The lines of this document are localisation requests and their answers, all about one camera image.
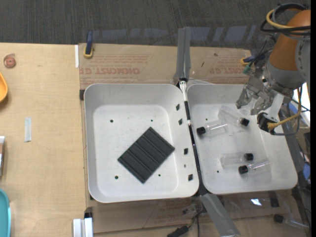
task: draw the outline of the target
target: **white tray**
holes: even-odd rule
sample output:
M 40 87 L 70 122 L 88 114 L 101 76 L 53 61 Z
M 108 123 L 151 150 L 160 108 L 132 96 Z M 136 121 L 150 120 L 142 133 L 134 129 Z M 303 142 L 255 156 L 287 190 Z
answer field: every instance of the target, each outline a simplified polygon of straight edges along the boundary
M 232 128 L 214 136 L 196 133 L 196 128 L 218 119 L 221 106 L 238 112 L 235 102 L 242 88 L 243 85 L 195 84 L 187 90 L 203 183 L 218 195 L 291 189 L 297 184 L 297 173 L 286 139 L 259 129 L 256 116 L 247 116 L 250 123 L 245 129 Z M 221 154 L 236 152 L 253 153 L 255 159 L 268 157 L 271 169 L 260 175 L 240 175 L 237 167 L 224 169 Z
M 196 162 L 183 95 L 177 87 L 170 84 L 93 84 L 85 90 L 84 105 L 88 186 L 94 199 L 108 203 L 183 198 L 197 192 Z M 175 151 L 143 184 L 118 162 L 118 158 L 149 127 Z

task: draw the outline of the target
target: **clear plastic tube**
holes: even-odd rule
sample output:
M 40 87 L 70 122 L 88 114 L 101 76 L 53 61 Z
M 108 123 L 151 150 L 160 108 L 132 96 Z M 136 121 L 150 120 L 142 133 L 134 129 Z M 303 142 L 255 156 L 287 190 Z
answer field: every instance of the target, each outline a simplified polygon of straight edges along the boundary
M 247 162 L 253 161 L 252 153 L 227 153 L 222 154 L 220 162 L 223 168 L 246 164 Z
M 240 113 L 243 114 L 244 116 L 249 116 L 251 115 L 251 110 L 254 108 L 255 104 L 256 104 L 256 99 L 251 98 L 251 101 L 244 106 L 241 106 L 240 108 Z
M 268 158 L 264 158 L 255 162 L 248 163 L 246 165 L 240 166 L 238 171 L 240 174 L 255 174 L 262 171 L 267 171 L 270 169 L 270 161 Z
M 280 214 L 275 214 L 273 216 L 273 219 L 277 223 L 289 225 L 289 226 L 294 227 L 294 228 L 302 229 L 305 231 L 309 229 L 309 226 L 304 224 L 301 220 L 290 219 L 290 218 L 288 218 L 286 216 L 282 216 Z
M 248 126 L 249 120 L 244 118 L 240 113 L 229 109 L 226 106 L 222 106 L 222 108 L 218 112 L 218 118 L 220 120 L 225 120 L 229 124 L 233 124 L 235 126 Z
M 204 126 L 197 128 L 198 135 L 214 135 L 218 133 L 226 132 L 227 122 L 224 120 L 215 120 L 213 122 L 206 123 Z

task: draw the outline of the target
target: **gray carpet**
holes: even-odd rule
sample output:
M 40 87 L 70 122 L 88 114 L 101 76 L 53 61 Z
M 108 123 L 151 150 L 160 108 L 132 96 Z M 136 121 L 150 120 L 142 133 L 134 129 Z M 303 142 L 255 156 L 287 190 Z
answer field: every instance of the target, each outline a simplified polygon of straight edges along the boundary
M 191 46 L 258 49 L 265 15 L 278 3 L 311 0 L 0 0 L 0 42 L 94 42 L 177 45 L 191 27 Z

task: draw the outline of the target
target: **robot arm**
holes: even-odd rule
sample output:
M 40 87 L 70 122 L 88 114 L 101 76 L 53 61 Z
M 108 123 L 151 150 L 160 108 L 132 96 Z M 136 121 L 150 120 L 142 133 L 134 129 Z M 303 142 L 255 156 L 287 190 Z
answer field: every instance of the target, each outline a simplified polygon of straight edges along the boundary
M 286 26 L 276 23 L 276 17 L 286 10 L 299 12 Z M 274 29 L 265 29 L 266 23 L 272 25 Z M 293 91 L 299 89 L 305 82 L 310 98 L 310 29 L 311 10 L 296 3 L 280 5 L 271 10 L 261 25 L 260 30 L 263 32 L 281 34 L 263 67 L 251 68 L 251 65 L 264 53 L 263 48 L 269 36 L 265 39 L 258 55 L 245 67 L 243 73 L 249 76 L 249 81 L 245 84 L 236 106 L 238 109 L 247 107 L 251 115 L 258 115 L 259 127 L 265 131 L 273 133 L 274 128 L 281 124 L 275 117 L 282 103 L 289 103 Z M 268 114 L 261 112 L 267 108 L 270 108 Z

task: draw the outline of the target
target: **black cap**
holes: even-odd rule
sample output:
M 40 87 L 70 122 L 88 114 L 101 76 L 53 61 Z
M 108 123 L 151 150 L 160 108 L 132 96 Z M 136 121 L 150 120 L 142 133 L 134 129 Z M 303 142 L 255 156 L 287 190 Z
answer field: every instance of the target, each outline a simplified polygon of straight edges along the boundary
M 240 166 L 240 167 L 238 168 L 238 171 L 239 171 L 240 174 L 247 173 L 247 172 L 248 172 L 248 167 L 247 167 L 246 165 Z
M 253 154 L 252 153 L 246 153 L 243 156 L 245 157 L 246 161 L 253 160 Z
M 197 134 L 198 135 L 202 135 L 204 133 L 206 133 L 206 130 L 205 130 L 204 126 L 197 128 Z
M 241 121 L 240 121 L 240 124 L 242 124 L 242 125 L 244 125 L 244 126 L 248 126 L 249 120 L 246 119 L 246 118 L 242 118 Z
M 277 223 L 283 223 L 284 217 L 283 217 L 282 215 L 280 215 L 280 214 L 275 214 L 275 215 L 273 216 L 273 219 L 274 219 L 274 221 L 277 222 Z

